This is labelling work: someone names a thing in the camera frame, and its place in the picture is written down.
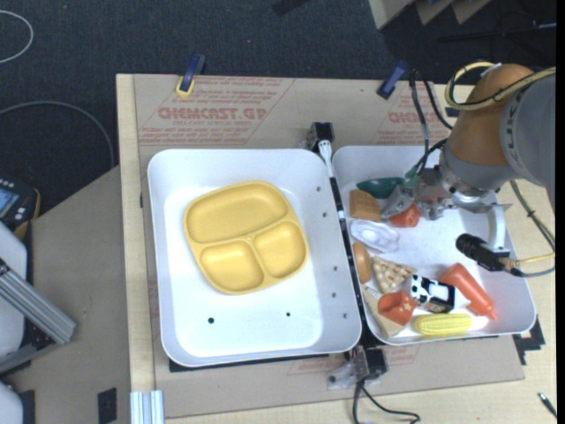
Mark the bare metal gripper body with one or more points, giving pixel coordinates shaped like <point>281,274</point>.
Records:
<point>434,190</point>

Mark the brown bun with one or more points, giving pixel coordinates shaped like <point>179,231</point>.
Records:
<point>363,262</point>

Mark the white plastic tray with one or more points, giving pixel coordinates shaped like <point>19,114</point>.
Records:
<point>247,329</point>
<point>434,245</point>

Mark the beige wedge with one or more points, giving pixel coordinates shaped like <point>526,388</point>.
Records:
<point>383,323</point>

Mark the yellow divided plate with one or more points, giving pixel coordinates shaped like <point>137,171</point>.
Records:
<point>234,212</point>

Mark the black and white carton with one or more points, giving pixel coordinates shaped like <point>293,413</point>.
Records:
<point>434,292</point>

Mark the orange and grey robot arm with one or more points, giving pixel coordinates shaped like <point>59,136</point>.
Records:
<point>481,122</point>

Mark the yellow corn cob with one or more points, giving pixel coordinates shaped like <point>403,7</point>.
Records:
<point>441,324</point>

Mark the brown cardboard board red print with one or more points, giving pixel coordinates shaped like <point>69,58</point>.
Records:
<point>247,104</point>

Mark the orange-brown waffle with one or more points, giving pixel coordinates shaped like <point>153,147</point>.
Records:
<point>364,205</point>

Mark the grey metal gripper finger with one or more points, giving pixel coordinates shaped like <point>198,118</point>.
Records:
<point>435,213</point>
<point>397,202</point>

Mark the red wedge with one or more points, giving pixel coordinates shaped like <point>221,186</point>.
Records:
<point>406,218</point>

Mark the dark green bowl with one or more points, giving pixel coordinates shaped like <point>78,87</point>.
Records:
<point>378,186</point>

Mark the thin black and white rod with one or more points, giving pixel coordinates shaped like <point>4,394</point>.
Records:
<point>341,212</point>

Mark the black pen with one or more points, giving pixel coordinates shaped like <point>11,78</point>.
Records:
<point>547,405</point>

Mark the black cylinder on white bracket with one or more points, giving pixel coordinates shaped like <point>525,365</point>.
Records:
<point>481,247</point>

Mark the pizza slice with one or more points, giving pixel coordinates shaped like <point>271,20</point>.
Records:
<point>390,274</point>

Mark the orange-red bottle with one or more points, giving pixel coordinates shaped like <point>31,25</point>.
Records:
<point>465,286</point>

